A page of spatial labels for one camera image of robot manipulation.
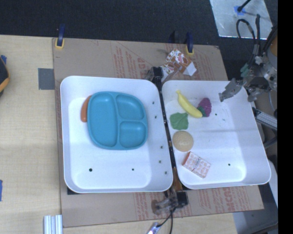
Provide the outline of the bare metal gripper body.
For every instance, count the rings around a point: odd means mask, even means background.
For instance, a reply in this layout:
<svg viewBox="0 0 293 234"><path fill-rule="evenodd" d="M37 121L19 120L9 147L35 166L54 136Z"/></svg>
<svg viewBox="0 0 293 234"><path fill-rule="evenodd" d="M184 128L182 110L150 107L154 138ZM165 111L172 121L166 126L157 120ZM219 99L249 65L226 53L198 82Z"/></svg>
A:
<svg viewBox="0 0 293 234"><path fill-rule="evenodd" d="M249 91L277 91L277 70L273 66L252 66L242 72L243 85Z"/></svg>

